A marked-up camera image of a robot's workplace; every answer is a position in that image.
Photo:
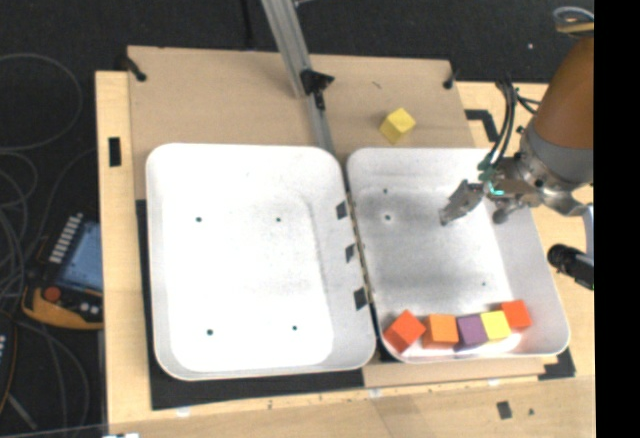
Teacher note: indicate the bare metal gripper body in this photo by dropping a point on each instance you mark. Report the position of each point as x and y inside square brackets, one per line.
[517, 187]

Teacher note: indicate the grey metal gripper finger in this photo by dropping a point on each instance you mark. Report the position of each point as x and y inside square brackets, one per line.
[462, 202]
[504, 213]

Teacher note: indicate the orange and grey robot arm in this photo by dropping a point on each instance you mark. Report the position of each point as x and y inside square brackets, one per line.
[567, 101]

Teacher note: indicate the white plastic tray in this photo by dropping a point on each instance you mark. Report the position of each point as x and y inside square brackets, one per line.
[250, 266]
[435, 256]

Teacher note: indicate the yellow cube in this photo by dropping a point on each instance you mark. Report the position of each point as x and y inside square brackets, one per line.
[397, 125]
[496, 325]

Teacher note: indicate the red cube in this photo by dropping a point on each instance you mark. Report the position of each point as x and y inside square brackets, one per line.
[516, 314]
[404, 330]

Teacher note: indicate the purple cube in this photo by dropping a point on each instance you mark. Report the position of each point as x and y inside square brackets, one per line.
[471, 330]

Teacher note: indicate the orange cube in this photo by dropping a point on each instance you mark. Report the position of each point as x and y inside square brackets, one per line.
[441, 330]

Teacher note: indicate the brown cardboard board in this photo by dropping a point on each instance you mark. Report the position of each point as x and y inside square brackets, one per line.
[225, 101]

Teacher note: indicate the black cylinder on white bracket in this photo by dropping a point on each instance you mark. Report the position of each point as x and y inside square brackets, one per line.
[570, 260]

